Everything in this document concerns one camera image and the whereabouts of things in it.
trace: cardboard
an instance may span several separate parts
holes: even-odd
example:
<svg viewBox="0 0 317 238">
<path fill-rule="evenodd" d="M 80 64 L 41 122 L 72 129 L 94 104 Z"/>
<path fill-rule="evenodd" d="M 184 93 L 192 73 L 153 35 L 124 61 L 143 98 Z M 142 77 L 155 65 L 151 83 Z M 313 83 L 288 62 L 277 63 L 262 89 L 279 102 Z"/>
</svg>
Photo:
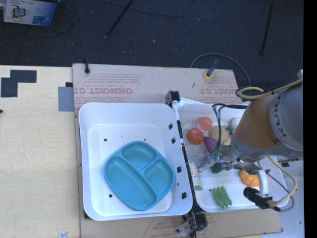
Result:
<svg viewBox="0 0 317 238">
<path fill-rule="evenodd" d="M 233 71 L 216 69 L 211 80 L 207 69 L 166 68 L 126 65 L 73 64 L 73 86 L 78 165 L 79 208 L 82 238 L 177 237 L 175 227 L 182 216 L 94 221 L 83 207 L 81 150 L 78 112 L 88 102 L 162 103 L 168 91 L 179 91 L 182 98 L 206 104 L 241 104 L 235 96 L 237 83 Z M 198 238 L 229 238 L 282 231 L 278 213 L 267 209 L 206 213 L 208 226 L 197 232 Z"/>
</svg>

